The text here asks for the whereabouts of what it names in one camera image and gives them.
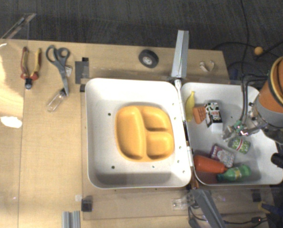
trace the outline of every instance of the orange ball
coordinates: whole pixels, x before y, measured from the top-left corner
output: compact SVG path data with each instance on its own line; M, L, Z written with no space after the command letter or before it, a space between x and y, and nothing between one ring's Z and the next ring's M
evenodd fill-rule
M256 47L254 49L254 54L256 54L257 56L261 55L264 52L262 47Z

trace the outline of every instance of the scissors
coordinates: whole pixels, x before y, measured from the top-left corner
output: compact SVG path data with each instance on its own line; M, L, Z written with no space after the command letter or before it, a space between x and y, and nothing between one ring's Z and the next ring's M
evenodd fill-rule
M49 51L53 50L52 55L54 57L53 60L50 59L49 57ZM52 63L53 65L55 65L57 67L57 69L59 70L59 73L61 75L62 78L62 82L64 85L64 90L66 93L66 96L68 96L69 91L68 91L68 83L67 83L67 79L66 79L66 71L65 71L65 64L66 64L66 60L70 55L70 51L67 48L59 48L56 49L54 45L51 45L47 48L46 50L46 58L47 60Z

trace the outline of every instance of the green bottle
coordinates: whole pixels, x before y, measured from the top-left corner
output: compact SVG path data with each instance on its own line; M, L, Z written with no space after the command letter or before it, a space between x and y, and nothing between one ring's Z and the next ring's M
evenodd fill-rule
M218 181L236 181L251 175L251 169L247 165L233 167L228 169L224 174L217 174Z

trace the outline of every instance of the pliers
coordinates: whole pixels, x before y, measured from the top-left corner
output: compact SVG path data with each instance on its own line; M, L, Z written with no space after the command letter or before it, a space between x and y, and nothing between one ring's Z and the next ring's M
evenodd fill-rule
M28 67L27 67L27 59L28 59L29 51L28 51L27 47L23 48L22 58L21 58L21 70L22 70L21 78L25 80L25 88L26 89L31 89L32 81L37 80L39 78L38 72L40 70L40 65L41 65L41 53L42 53L42 51L39 48L37 50L36 56L35 56L35 59L36 59L35 67L33 69L33 72L31 73L31 75L29 75Z

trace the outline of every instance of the green can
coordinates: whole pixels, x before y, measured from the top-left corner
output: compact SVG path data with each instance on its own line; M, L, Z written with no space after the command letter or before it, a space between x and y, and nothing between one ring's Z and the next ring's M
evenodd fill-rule
M247 154L251 143L247 140L244 140L239 137L235 137L231 139L228 143L228 147L231 149L234 149L236 151L239 151L240 153Z

